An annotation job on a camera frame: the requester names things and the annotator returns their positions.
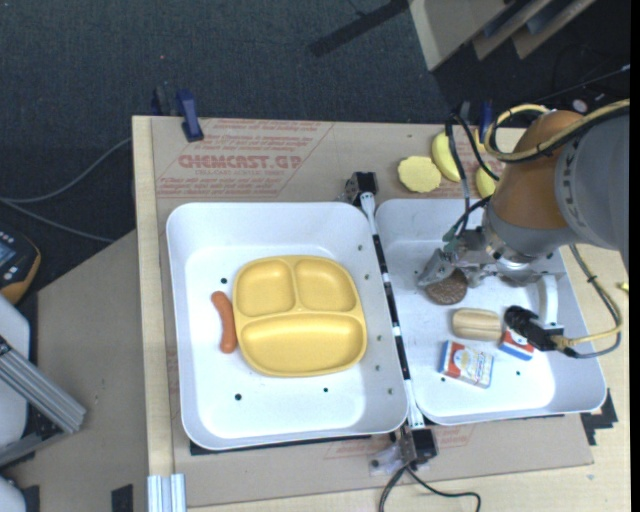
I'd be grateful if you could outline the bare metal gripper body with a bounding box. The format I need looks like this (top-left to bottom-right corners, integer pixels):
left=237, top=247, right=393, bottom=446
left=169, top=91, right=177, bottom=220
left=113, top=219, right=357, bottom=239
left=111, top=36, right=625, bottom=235
left=449, top=228, right=567, bottom=289

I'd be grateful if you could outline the brown round biscuit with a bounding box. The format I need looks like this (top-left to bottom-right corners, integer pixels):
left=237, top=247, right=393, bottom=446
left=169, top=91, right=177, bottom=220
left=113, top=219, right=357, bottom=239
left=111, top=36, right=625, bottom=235
left=424, top=268, right=469, bottom=307

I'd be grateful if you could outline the beige bread roll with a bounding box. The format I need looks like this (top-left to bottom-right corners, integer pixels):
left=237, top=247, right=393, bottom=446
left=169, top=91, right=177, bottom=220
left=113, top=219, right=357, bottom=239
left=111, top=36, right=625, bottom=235
left=451, top=307, right=503, bottom=344

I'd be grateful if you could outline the thin black and white rod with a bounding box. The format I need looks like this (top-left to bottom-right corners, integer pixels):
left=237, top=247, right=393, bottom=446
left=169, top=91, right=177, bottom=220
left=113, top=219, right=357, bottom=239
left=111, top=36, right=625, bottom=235
left=359, top=191, right=427, bottom=429

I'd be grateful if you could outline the yellow toy food piece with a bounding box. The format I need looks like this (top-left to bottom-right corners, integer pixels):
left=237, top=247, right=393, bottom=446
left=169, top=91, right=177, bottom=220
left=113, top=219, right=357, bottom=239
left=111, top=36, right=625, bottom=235
left=474, top=165, right=500, bottom=200

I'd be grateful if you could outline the red white blue packet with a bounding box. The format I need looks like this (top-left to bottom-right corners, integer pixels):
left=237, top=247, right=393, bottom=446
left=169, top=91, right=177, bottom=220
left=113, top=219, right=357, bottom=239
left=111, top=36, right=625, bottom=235
left=497, top=327, right=537, bottom=363

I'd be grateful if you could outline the red and white carton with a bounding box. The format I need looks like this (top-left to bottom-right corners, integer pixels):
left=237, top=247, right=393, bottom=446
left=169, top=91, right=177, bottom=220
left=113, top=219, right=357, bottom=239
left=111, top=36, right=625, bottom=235
left=438, top=340, right=496, bottom=390

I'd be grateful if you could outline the yellow banana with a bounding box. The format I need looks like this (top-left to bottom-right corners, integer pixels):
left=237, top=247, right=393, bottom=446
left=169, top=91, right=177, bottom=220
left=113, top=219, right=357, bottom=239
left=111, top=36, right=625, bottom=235
left=430, top=130, right=464, bottom=183

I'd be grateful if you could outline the white plastic tray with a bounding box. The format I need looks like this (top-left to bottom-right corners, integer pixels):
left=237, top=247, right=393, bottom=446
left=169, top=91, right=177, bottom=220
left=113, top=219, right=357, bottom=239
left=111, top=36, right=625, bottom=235
left=373, top=197, right=609, bottom=427
left=165, top=200, right=411, bottom=452

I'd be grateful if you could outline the yellow divided plate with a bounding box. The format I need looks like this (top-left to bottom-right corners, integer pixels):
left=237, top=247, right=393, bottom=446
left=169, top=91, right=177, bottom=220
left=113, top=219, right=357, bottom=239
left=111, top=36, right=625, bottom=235
left=231, top=254, right=369, bottom=379

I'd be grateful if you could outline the orange sausage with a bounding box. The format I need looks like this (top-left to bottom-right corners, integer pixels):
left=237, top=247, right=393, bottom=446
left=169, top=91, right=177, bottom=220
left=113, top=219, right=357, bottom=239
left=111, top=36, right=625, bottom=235
left=210, top=290, right=239, bottom=355

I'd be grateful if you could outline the brown cardboard board red print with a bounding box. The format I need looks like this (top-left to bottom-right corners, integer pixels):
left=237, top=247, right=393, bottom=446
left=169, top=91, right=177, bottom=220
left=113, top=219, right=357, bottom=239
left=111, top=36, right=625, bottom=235
left=149, top=117, right=597, bottom=509

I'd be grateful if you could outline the black cylinder on white bracket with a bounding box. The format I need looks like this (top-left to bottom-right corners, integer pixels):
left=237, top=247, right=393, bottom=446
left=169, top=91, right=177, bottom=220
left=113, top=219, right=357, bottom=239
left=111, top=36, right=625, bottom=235
left=503, top=272, right=567, bottom=353

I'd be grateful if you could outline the black block with thin wires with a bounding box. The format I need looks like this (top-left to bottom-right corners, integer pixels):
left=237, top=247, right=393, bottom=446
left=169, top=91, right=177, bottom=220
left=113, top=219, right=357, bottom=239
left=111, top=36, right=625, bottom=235
left=343, top=170, right=379, bottom=207
left=398, top=427, right=441, bottom=472

